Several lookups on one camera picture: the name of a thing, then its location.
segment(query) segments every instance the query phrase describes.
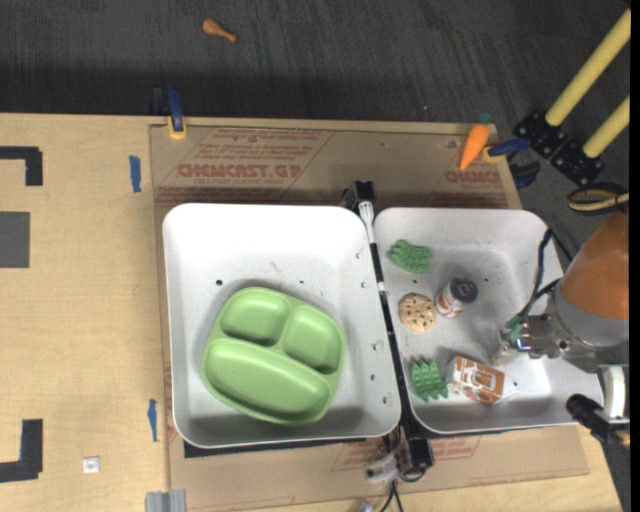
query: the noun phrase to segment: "yellow pole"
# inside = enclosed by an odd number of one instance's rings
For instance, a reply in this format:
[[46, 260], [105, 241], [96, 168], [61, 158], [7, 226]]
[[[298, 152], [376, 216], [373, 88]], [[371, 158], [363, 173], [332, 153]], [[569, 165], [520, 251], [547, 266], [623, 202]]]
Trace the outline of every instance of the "yellow pole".
[[627, 9], [547, 111], [547, 123], [551, 126], [562, 124], [630, 38], [631, 9]]
[[595, 133], [585, 142], [582, 151], [589, 158], [597, 158], [622, 130], [629, 125], [631, 114], [631, 95], [618, 105], [613, 113], [602, 123]]

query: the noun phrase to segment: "wooden table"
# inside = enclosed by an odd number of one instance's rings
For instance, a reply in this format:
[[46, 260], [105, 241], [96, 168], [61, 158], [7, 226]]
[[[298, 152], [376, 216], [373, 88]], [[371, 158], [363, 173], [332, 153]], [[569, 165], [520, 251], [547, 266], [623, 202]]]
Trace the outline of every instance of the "wooden table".
[[[149, 127], [159, 122], [0, 115], [1, 146], [37, 146], [44, 155], [43, 186], [25, 186], [23, 161], [0, 160], [0, 211], [30, 213], [29, 268], [0, 268], [0, 461], [18, 459], [23, 420], [43, 422], [43, 471], [0, 483], [2, 511], [140, 511], [147, 491], [171, 488], [149, 142]], [[138, 193], [131, 155], [141, 161]], [[586, 476], [406, 494], [404, 508], [619, 510], [600, 445], [578, 431]], [[92, 456], [100, 471], [85, 473], [83, 458]], [[286, 510], [352, 511], [355, 504]]]

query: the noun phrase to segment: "can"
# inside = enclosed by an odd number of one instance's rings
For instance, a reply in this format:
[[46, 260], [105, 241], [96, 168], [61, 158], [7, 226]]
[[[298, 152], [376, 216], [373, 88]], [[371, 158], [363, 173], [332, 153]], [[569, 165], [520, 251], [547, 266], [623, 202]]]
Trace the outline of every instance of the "can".
[[478, 297], [478, 287], [466, 277], [454, 277], [436, 296], [438, 313], [447, 318], [458, 316]]

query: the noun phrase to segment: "white square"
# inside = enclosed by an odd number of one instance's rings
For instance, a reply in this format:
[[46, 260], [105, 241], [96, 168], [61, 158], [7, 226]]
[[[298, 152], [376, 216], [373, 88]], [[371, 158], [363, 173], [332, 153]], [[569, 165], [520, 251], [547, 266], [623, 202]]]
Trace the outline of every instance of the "white square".
[[84, 457], [82, 470], [85, 473], [98, 473], [100, 471], [100, 457]]

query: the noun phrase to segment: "orange carrot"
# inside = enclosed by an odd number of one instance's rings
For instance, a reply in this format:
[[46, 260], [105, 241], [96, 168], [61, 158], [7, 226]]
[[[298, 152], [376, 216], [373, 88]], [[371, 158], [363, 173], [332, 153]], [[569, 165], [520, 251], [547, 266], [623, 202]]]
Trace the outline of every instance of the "orange carrot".
[[467, 141], [464, 144], [464, 151], [462, 152], [462, 160], [460, 161], [460, 170], [464, 171], [469, 164], [473, 162], [482, 148], [486, 146], [489, 140], [489, 127], [486, 124], [476, 124], [469, 135]]

